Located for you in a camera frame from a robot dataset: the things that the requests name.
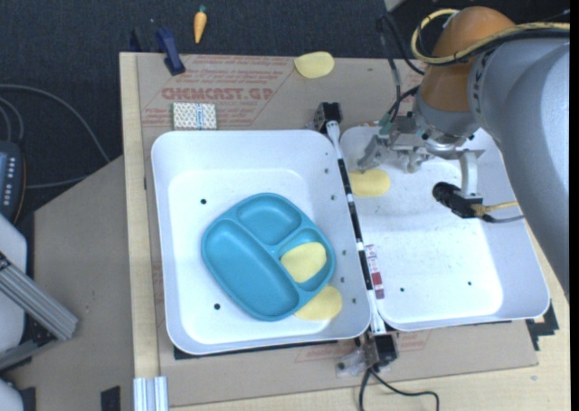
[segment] blue divided plate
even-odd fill
[[[280,262],[292,248],[318,242],[326,263],[295,282]],[[287,198],[250,196],[213,221],[201,240],[205,265],[242,308],[260,320],[281,320],[299,310],[329,281],[336,256],[318,227]]]

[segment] orange carrot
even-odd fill
[[[201,36],[203,35],[203,31],[205,29],[206,24],[207,24],[207,13],[205,12],[205,6],[201,5],[199,7],[199,12],[195,14],[195,18],[193,20],[195,44],[199,44],[199,41],[201,41]]]

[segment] cable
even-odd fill
[[[398,30],[398,26],[396,25],[396,21],[394,20],[394,18],[390,14],[384,14],[384,15],[380,16],[378,18],[378,20],[376,20],[377,31],[382,35],[381,40],[380,40],[382,42],[382,45],[384,47],[386,45],[386,41],[383,38],[383,36],[384,36],[383,22],[386,22],[386,24],[388,25],[388,28],[390,28],[390,31],[392,32],[392,35],[394,37],[394,41],[396,42],[396,46],[398,47],[398,50],[400,51],[400,54],[402,55],[402,58],[406,62],[406,64],[411,69],[413,69],[415,72],[417,72],[419,74],[424,74],[424,72],[420,68],[418,68],[416,65],[414,65],[414,63],[412,63],[410,61],[410,59],[408,58],[406,48],[403,46],[402,39],[400,38],[400,31]]]
[[[392,70],[392,79],[394,80],[394,85],[396,87],[396,100],[400,100],[402,96],[401,93],[401,83],[400,83],[400,72],[398,71],[398,67],[396,66],[396,62],[394,59],[388,57],[388,64],[390,65],[390,69]]]
[[[511,206],[518,206],[518,201],[512,200],[510,202],[503,202],[502,204],[496,205],[473,204],[470,207],[475,211],[476,216],[483,216],[487,213],[494,212],[495,210],[510,208]]]
[[[109,156],[105,152],[104,148],[101,146],[99,140],[97,139],[96,135],[94,134],[94,132],[90,128],[89,124],[85,121],[85,119],[80,115],[80,113],[78,111],[76,111],[69,103],[65,102],[60,97],[55,96],[54,94],[51,94],[50,92],[47,92],[47,91],[43,91],[43,90],[36,89],[36,88],[30,87],[30,86],[23,86],[23,85],[19,85],[19,84],[0,84],[0,91],[30,92],[32,94],[44,96],[47,99],[50,99],[50,100],[53,100],[55,102],[60,103],[63,107],[65,107],[70,112],[72,112],[72,114],[81,122],[82,126],[84,126],[84,128],[87,130],[90,137],[92,138],[95,145],[97,146],[97,149],[99,150],[100,154],[103,156],[103,158],[106,160],[107,163],[110,162]]]
[[[74,177],[73,179],[65,179],[63,181],[55,181],[52,183],[43,183],[43,184],[31,184],[26,186],[26,189],[45,189],[48,187],[60,187],[60,186],[67,186],[69,184],[76,184],[81,182],[83,179],[86,179],[87,176],[80,176]]]
[[[360,385],[360,393],[358,394],[358,404],[360,407],[360,411],[364,411],[364,391],[366,388],[366,385],[368,383],[368,379],[370,378],[370,376],[374,376],[374,378],[380,382],[383,386],[389,388],[390,390],[392,390],[393,392],[402,395],[404,397],[421,397],[424,395],[431,395],[434,397],[434,399],[436,400],[436,411],[440,410],[440,406],[441,406],[441,400],[439,399],[438,395],[434,392],[431,391],[424,391],[424,392],[403,392],[402,390],[398,390],[397,388],[392,387],[390,384],[388,384],[387,382],[385,382],[382,378],[380,378],[380,376],[378,376],[375,371],[373,370],[373,367],[368,368],[363,377],[362,377],[362,384]]]
[[[4,121],[6,122],[6,141],[10,142],[10,139],[12,139],[12,125],[10,124],[10,119],[8,118],[6,110],[2,107],[0,107],[0,115],[2,115],[2,118],[4,118]]]
[[[404,101],[404,99],[413,96],[418,92],[419,85],[414,86],[413,88],[409,89],[408,91],[404,92],[400,97],[398,97],[390,110],[385,113],[385,115],[378,121],[378,125],[382,126],[383,128],[380,129],[380,134],[386,134],[390,130],[390,125],[394,123],[394,119],[398,115],[398,110],[400,109],[400,104]]]
[[[490,34],[489,36],[476,41],[462,51],[458,51],[453,55],[445,55],[442,57],[433,57],[422,53],[418,49],[417,41],[419,40],[420,32],[430,24],[434,19],[457,14],[456,9],[441,9],[433,14],[427,15],[422,19],[418,27],[414,30],[411,39],[411,49],[417,59],[422,60],[430,65],[451,65],[457,62],[466,62],[470,57],[483,53],[488,49],[492,49],[507,41],[514,41],[519,39],[528,39],[536,37],[553,37],[553,36],[569,36],[570,24],[563,23],[549,23],[549,22],[533,22],[529,24],[517,24],[505,28],[499,32]]]
[[[561,11],[561,13],[559,13],[559,14],[551,15],[547,18],[544,18],[543,20],[541,20],[541,22],[550,22],[554,18],[559,18],[560,16],[566,16],[566,15],[570,15],[570,14],[571,14],[571,9],[565,9],[565,10]]]
[[[0,102],[2,102],[6,107],[8,107],[18,119],[18,125],[20,126],[20,132],[18,133],[18,143],[20,144],[24,139],[24,120],[22,118],[22,115],[20,114],[18,109],[4,97],[0,97]]]
[[[513,216],[512,218],[494,218],[491,215],[483,215],[480,217],[482,221],[487,223],[492,223],[494,225],[500,225],[502,223],[512,223],[513,221],[518,221],[525,218],[525,215]]]

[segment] gray metal bar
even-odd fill
[[[169,411],[169,395],[165,376],[133,380],[134,411]]]
[[[49,341],[40,347],[33,340],[27,340],[13,349],[9,349],[0,355],[0,371],[10,368],[12,365],[24,361],[49,347],[58,343],[56,340]]]
[[[0,253],[0,292],[59,340],[71,339],[78,319]]]

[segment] dark carpet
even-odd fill
[[[191,26],[200,4],[211,16],[211,32],[194,45]],[[419,20],[436,8],[473,4],[496,8],[517,23],[570,8],[570,0],[407,0],[392,14],[406,43]],[[130,50],[136,27],[151,42],[158,27],[168,27],[181,53],[294,56],[325,50],[336,57],[400,58],[395,39],[388,37],[384,48],[375,31],[376,17],[385,12],[383,0],[0,0],[0,84],[31,86],[67,101],[107,156],[116,158],[122,153],[119,53]],[[0,90],[0,96],[22,114],[29,186],[81,177],[105,165],[86,129],[61,104],[23,91]],[[15,138],[17,119],[0,107]],[[6,136],[0,118],[0,139]],[[68,187],[28,189],[23,215]]]

